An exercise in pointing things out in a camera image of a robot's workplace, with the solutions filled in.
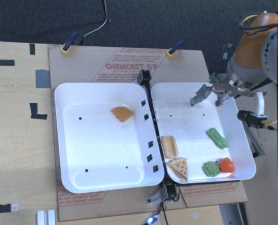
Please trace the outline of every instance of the light wood surface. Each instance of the light wood surface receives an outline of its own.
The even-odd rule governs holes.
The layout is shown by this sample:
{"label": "light wood surface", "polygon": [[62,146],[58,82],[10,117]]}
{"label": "light wood surface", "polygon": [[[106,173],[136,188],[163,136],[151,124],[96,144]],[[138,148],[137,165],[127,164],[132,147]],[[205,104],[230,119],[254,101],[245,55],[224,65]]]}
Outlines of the light wood surface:
{"label": "light wood surface", "polygon": [[[55,210],[56,171],[51,96],[36,88],[35,71],[49,70],[48,45],[0,42],[0,59],[15,66],[0,66],[0,204],[17,203],[19,211],[0,214],[0,224],[35,224],[36,211]],[[31,119],[30,103],[47,120]],[[219,206],[166,211],[170,225],[222,225]],[[93,218],[57,224],[144,224],[148,214]],[[164,225],[165,220],[158,222]]]}

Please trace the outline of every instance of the cardboard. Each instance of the cardboard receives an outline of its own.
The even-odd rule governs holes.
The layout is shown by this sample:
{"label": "cardboard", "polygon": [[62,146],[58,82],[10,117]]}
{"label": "cardboard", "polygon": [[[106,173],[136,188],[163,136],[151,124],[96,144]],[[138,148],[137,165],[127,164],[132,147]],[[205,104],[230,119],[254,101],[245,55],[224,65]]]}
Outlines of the cardboard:
{"label": "cardboard", "polygon": [[[158,191],[158,186],[85,194],[73,194],[65,189],[61,183],[54,91],[62,83],[131,83],[142,69],[150,70],[151,86],[159,82],[207,82],[209,74],[202,52],[178,50],[170,58],[165,55],[165,49],[73,46],[64,55],[60,48],[60,45],[49,46],[59,220],[158,211],[158,206],[146,203],[147,197]],[[241,181],[184,186],[180,191],[180,199],[166,204],[167,210],[247,201]]]}

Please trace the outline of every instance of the white tray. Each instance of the white tray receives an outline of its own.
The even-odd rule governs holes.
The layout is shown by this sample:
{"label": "white tray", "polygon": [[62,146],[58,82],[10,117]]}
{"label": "white tray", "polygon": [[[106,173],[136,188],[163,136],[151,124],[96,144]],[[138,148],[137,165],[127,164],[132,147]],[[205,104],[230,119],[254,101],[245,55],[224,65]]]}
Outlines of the white tray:
{"label": "white tray", "polygon": [[[172,135],[176,139],[178,157],[187,158],[188,180],[177,176],[168,166],[169,176],[177,183],[205,183],[232,180],[246,180],[256,172],[254,158],[241,121],[234,98],[215,106],[214,93],[204,101],[190,106],[190,98],[203,84],[199,82],[157,83],[152,87],[155,115],[160,136]],[[207,136],[206,131],[216,128],[229,147],[220,149]],[[220,161],[229,157],[235,171],[207,177],[202,170],[204,162]]]}
{"label": "white tray", "polygon": [[[134,83],[63,83],[55,90],[62,183],[72,193],[159,184],[164,167],[145,90]],[[120,122],[111,109],[134,115]]]}

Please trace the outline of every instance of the blue clamp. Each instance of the blue clamp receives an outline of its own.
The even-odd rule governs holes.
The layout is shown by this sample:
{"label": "blue clamp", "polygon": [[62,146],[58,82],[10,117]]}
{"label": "blue clamp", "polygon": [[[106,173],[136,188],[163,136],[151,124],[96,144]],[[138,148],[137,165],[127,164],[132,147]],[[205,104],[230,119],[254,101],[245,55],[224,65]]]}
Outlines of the blue clamp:
{"label": "blue clamp", "polygon": [[76,38],[78,38],[78,40],[81,39],[80,41],[78,41],[78,44],[80,44],[83,39],[83,37],[78,35],[77,32],[72,33],[71,36],[68,38],[67,42],[61,48],[61,52],[63,54],[67,54],[70,51],[71,45],[74,44],[74,42],[76,41]]}
{"label": "blue clamp", "polygon": [[168,57],[174,56],[175,53],[176,53],[176,50],[179,49],[179,48],[180,48],[181,46],[183,46],[183,45],[184,45],[184,41],[183,41],[183,40],[179,41],[179,42],[178,42],[177,44],[175,44],[172,48],[170,48],[169,50],[166,51],[166,55],[167,55]]}

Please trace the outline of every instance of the red toy tomato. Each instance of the red toy tomato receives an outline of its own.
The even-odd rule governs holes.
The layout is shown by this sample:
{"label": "red toy tomato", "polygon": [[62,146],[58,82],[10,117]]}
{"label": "red toy tomato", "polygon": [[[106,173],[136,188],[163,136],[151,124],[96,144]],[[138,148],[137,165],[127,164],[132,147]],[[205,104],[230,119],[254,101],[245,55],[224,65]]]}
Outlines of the red toy tomato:
{"label": "red toy tomato", "polygon": [[218,167],[222,173],[232,173],[235,170],[233,162],[228,157],[224,158]]}

